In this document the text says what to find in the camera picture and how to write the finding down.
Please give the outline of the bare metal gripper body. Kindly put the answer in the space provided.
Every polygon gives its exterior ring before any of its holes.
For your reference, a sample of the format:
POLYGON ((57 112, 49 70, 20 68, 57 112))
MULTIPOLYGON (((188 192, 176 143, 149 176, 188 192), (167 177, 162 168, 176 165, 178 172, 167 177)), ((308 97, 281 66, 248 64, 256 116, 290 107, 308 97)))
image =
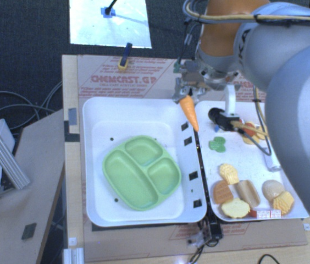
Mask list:
POLYGON ((180 77, 175 81, 176 92, 199 89, 223 91, 226 85, 232 84, 239 74, 238 71, 225 73, 215 70, 209 65, 202 66, 195 60, 187 60, 182 64, 177 61, 175 72, 180 74, 180 77))

